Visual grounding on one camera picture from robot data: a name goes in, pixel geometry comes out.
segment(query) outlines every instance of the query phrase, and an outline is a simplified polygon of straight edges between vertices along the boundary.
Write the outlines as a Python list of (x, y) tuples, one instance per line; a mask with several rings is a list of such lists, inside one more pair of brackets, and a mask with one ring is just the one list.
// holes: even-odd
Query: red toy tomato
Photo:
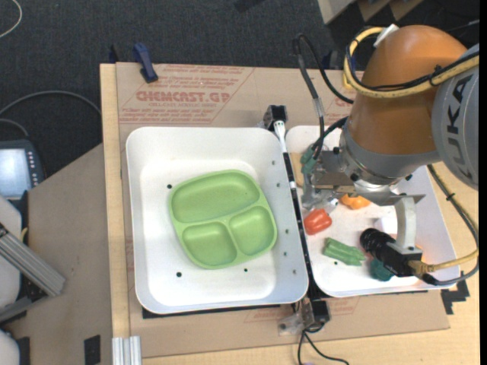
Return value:
[(314, 235), (330, 227), (332, 218), (324, 209), (312, 210), (304, 219), (304, 229), (308, 235)]

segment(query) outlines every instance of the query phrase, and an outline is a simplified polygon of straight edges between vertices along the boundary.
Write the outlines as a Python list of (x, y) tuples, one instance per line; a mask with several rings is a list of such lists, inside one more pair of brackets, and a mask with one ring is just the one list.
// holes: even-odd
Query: green plate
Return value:
[(247, 173), (223, 170), (175, 186), (170, 217), (186, 254), (207, 269), (226, 268), (269, 251), (277, 227), (262, 189)]

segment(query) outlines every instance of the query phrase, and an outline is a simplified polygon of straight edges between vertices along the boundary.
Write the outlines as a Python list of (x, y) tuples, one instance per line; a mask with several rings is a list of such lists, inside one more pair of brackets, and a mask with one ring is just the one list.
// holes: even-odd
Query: white tray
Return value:
[[(341, 130), (335, 130), (326, 137), (324, 144), (329, 149), (338, 146), (340, 133)], [(294, 127), (286, 135), (288, 151), (304, 153), (318, 136), (319, 129), (316, 126)], [(395, 192), (425, 195), (416, 205), (416, 243), (423, 250), (423, 260), (427, 263), (439, 263), (455, 259), (450, 235), (444, 225), (426, 167), (417, 169), (410, 181), (400, 182)], [(301, 189), (298, 189), (298, 194), (301, 197)], [(302, 210), (302, 212), (303, 218), (305, 218), (307, 211)], [(396, 212), (393, 207), (379, 207), (371, 204), (366, 208), (352, 210), (344, 205), (339, 205), (333, 210), (330, 217), (333, 221), (331, 227), (313, 236), (306, 235), (313, 277), (325, 294), (333, 297), (350, 297), (440, 288), (426, 284), (415, 277), (398, 278), (394, 276), (389, 281), (376, 280), (369, 274), (370, 257), (362, 263), (362, 266), (358, 267), (348, 266), (341, 262), (336, 264), (335, 259), (322, 254), (326, 237), (363, 250), (359, 241), (362, 231), (369, 227), (377, 227), (377, 221), (381, 218), (384, 218), (383, 225), (387, 228), (379, 228), (379, 230), (395, 236), (397, 225)], [(433, 275), (439, 280), (449, 280), (458, 277), (459, 274), (460, 270), (456, 266), (440, 270)]]
[[(127, 139), (135, 291), (159, 314), (293, 303), (308, 277), (279, 140), (264, 129), (143, 127)], [(217, 170), (250, 174), (266, 196), (278, 239), (265, 255), (230, 268), (195, 265), (167, 206), (170, 189)]]

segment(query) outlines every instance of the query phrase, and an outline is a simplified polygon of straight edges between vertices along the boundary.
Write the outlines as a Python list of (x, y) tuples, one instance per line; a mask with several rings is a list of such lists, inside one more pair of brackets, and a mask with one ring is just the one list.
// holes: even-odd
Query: screen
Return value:
[(31, 187), (25, 150), (0, 149), (0, 195), (21, 198)]

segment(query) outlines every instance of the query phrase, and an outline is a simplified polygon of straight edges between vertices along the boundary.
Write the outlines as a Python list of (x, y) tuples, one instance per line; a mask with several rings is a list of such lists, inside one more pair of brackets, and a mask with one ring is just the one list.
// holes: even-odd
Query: black floor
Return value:
[[(0, 37), (0, 118), (22, 124), (38, 147), (48, 176), (101, 142), (100, 117), (85, 103), (63, 95), (9, 103), (38, 91), (66, 90), (99, 104), (99, 65), (132, 61), (143, 42), (156, 63), (295, 68), (291, 40), (305, 33), (324, 56), (345, 46), (365, 24), (429, 24), (451, 30), (465, 46), (479, 42), (479, 0), (426, 0), (401, 21), (389, 8), (364, 23), (350, 5), (329, 25), (317, 0), (18, 0), (20, 25)], [(18, 17), (0, 0), (0, 34)], [(367, 56), (362, 56), (366, 63)], [(0, 123), (0, 141), (21, 138)]]

